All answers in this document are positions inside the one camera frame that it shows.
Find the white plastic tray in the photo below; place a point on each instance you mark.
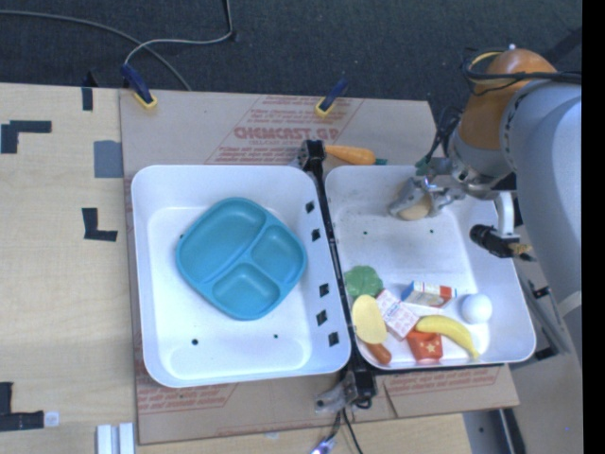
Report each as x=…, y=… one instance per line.
x=165, y=338
x=406, y=249

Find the green broccoli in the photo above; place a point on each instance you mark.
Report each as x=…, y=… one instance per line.
x=363, y=279

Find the orange carrot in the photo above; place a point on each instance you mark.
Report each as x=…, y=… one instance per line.
x=352, y=155

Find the yellow banana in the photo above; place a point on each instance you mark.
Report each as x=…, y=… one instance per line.
x=449, y=328

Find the tan bread roll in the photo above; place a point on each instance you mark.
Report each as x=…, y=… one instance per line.
x=416, y=212

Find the black cylinder on white bracket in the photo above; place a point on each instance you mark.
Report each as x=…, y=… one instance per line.
x=491, y=241

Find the brown cardboard board red print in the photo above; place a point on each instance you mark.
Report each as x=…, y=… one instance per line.
x=198, y=126

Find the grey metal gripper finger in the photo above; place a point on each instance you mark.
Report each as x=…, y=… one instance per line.
x=438, y=202
x=407, y=197

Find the orange sausage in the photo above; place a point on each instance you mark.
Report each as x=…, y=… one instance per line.
x=381, y=354

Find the yellow oval slice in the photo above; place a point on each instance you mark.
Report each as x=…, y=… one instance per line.
x=369, y=319

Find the white and red packet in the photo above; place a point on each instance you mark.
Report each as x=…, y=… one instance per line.
x=399, y=317

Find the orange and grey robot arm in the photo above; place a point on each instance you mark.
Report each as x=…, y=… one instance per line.
x=543, y=159

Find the thin black rod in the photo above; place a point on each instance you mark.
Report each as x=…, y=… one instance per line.
x=331, y=234

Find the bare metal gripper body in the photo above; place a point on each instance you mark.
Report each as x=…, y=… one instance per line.
x=461, y=180

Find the blue divided plate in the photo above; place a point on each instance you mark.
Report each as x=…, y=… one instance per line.
x=236, y=253

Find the blue white orange carton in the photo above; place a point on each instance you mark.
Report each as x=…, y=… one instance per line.
x=427, y=293

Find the white ball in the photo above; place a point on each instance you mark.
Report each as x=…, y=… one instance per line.
x=477, y=308

